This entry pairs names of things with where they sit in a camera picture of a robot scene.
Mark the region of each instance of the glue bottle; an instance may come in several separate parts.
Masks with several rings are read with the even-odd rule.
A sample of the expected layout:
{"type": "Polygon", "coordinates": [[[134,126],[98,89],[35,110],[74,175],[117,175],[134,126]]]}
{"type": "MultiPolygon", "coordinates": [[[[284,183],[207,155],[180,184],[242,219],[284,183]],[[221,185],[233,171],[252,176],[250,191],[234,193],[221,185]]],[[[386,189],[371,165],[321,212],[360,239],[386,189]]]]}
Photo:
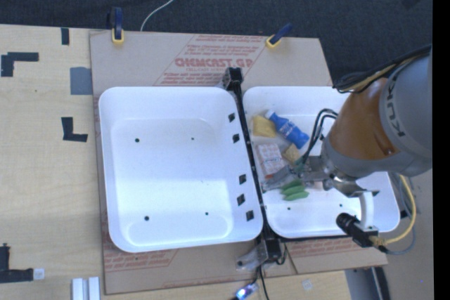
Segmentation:
{"type": "Polygon", "coordinates": [[[297,125],[289,119],[279,117],[273,110],[269,110],[265,117],[275,124],[275,129],[286,140],[294,143],[297,149],[300,149],[308,140],[309,136],[301,131],[297,125]]]}

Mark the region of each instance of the yellow cable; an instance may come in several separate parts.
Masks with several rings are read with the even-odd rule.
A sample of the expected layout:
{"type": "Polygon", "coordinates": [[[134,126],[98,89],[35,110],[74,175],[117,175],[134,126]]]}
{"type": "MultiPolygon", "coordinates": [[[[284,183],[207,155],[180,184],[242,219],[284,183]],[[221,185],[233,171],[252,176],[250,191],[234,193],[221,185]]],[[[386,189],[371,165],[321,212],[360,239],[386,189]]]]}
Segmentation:
{"type": "Polygon", "coordinates": [[[408,195],[408,198],[411,202],[411,221],[409,222],[408,227],[405,229],[405,231],[400,234],[399,236],[393,237],[392,239],[383,239],[382,237],[378,237],[378,236],[370,236],[369,239],[370,241],[375,245],[375,246],[385,246],[387,244],[392,244],[393,242],[397,242],[401,239],[403,239],[404,237],[406,237],[409,232],[411,231],[411,229],[414,226],[414,223],[416,222],[416,202],[414,201],[414,196],[413,193],[411,192],[411,189],[408,185],[408,182],[406,181],[406,178],[399,174],[400,176],[400,180],[401,183],[403,184],[406,193],[408,195]]]}
{"type": "Polygon", "coordinates": [[[341,92],[345,93],[347,91],[358,91],[358,89],[363,89],[367,84],[370,84],[371,81],[374,81],[380,77],[382,77],[385,73],[389,72],[391,69],[393,69],[394,67],[400,67],[406,63],[409,63],[410,61],[416,59],[417,57],[412,57],[406,60],[403,60],[401,63],[399,64],[391,64],[388,65],[387,67],[385,67],[384,69],[381,69],[375,73],[373,73],[372,75],[368,76],[367,78],[365,78],[364,80],[361,80],[359,83],[353,84],[351,86],[349,86],[348,88],[345,89],[340,89],[341,92]]]}

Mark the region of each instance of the wooden table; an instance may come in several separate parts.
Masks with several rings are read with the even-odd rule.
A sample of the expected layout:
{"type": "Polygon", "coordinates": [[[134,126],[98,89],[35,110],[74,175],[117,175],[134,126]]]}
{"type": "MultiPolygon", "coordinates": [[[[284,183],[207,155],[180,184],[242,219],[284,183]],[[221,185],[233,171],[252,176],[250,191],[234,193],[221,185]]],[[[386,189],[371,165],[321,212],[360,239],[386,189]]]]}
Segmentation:
{"type": "MultiPolygon", "coordinates": [[[[0,77],[0,243],[11,269],[43,268],[44,280],[0,284],[0,299],[70,299],[73,278],[103,278],[93,98],[73,96],[70,68],[90,68],[89,30],[0,25],[0,54],[37,52],[0,77]],[[63,141],[73,117],[87,142],[63,141]]],[[[102,299],[230,299],[244,282],[102,299]]],[[[266,279],[271,299],[350,300],[344,271],[266,279]],[[312,288],[303,286],[308,280],[312,288]]],[[[256,299],[265,299],[262,290],[256,299]]]]}

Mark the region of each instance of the white plastic tray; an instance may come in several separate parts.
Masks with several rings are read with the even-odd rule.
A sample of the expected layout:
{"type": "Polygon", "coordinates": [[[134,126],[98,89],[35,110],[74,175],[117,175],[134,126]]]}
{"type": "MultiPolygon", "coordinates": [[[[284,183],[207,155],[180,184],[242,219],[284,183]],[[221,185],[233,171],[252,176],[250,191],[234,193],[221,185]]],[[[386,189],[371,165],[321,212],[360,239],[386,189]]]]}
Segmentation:
{"type": "MultiPolygon", "coordinates": [[[[268,86],[247,90],[243,106],[260,181],[264,179],[264,175],[257,161],[256,145],[277,143],[283,151],[289,143],[280,136],[276,138],[253,136],[251,128],[252,118],[255,115],[264,116],[268,109],[273,109],[278,115],[292,120],[303,132],[310,135],[319,111],[327,107],[339,112],[346,98],[346,95],[329,86],[268,86]]],[[[328,132],[331,124],[331,119],[325,121],[324,133],[328,132]]],[[[321,141],[318,141],[311,155],[319,155],[320,147],[321,141]]],[[[307,144],[300,153],[302,154],[306,148],[307,144]]],[[[374,197],[374,225],[380,232],[394,230],[399,224],[400,217],[388,175],[384,172],[374,173],[359,179],[357,183],[369,190],[380,190],[374,197]]],[[[336,189],[325,191],[320,183],[308,191],[310,194],[307,198],[290,202],[283,200],[280,190],[270,190],[263,194],[267,221],[275,233],[286,238],[343,235],[335,222],[340,213],[347,212],[361,218],[361,206],[357,198],[349,199],[336,189]]]]}
{"type": "Polygon", "coordinates": [[[194,247],[260,234],[262,214],[230,93],[111,88],[99,112],[108,226],[120,249],[194,247]]]}

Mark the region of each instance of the blue clamp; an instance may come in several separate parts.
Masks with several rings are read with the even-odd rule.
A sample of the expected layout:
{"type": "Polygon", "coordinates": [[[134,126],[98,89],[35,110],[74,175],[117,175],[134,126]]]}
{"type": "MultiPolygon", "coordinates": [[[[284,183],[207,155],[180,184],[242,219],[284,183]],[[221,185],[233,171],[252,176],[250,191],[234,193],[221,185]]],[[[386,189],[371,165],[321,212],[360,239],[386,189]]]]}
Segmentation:
{"type": "Polygon", "coordinates": [[[280,44],[280,40],[282,37],[284,37],[287,33],[289,33],[293,28],[293,25],[288,23],[284,27],[282,27],[276,34],[270,36],[266,39],[266,45],[269,48],[275,48],[277,45],[280,44]]]}
{"type": "Polygon", "coordinates": [[[112,42],[121,44],[124,42],[124,30],[122,28],[122,8],[112,7],[106,18],[106,27],[111,29],[112,42]]]}

